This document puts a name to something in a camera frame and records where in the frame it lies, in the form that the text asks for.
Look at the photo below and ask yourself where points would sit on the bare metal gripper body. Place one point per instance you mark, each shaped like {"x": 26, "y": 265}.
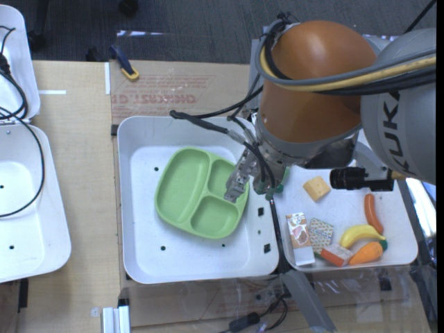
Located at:
{"x": 268, "y": 158}

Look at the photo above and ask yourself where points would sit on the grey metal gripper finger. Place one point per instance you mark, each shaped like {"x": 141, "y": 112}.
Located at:
{"x": 231, "y": 191}
{"x": 243, "y": 185}

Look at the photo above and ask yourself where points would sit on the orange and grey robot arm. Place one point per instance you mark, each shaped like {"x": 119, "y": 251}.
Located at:
{"x": 312, "y": 92}

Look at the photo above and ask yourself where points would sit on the green divided plate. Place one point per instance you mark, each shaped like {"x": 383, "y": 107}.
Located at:
{"x": 184, "y": 186}

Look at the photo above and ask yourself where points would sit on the yellow cheese wedge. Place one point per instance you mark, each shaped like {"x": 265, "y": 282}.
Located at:
{"x": 316, "y": 188}

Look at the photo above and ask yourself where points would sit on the brown and white carton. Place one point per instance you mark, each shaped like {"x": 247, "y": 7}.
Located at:
{"x": 299, "y": 234}

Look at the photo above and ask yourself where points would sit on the white plastic tray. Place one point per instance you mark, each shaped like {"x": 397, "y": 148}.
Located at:
{"x": 149, "y": 255}
{"x": 21, "y": 220}
{"x": 15, "y": 64}
{"x": 347, "y": 206}

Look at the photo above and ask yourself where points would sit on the patterned white packet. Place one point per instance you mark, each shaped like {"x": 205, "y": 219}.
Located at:
{"x": 322, "y": 234}

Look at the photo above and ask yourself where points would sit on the orange sausage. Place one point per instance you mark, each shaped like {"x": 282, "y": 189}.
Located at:
{"x": 371, "y": 210}

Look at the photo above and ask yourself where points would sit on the orange and white box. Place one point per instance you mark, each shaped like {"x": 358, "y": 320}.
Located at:
{"x": 336, "y": 255}

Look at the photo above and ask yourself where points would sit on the yellow banana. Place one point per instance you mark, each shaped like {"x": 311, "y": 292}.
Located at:
{"x": 359, "y": 234}

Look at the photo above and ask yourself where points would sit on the brown cardboard board red print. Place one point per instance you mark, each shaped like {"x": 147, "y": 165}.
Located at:
{"x": 156, "y": 92}

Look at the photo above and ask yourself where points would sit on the orange carrot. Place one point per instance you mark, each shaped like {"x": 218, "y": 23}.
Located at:
{"x": 366, "y": 254}

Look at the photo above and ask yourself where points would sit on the black office chair base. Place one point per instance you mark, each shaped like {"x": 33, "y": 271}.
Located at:
{"x": 45, "y": 12}

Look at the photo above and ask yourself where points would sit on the black cylinder on white bracket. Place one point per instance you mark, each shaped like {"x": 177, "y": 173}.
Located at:
{"x": 350, "y": 179}

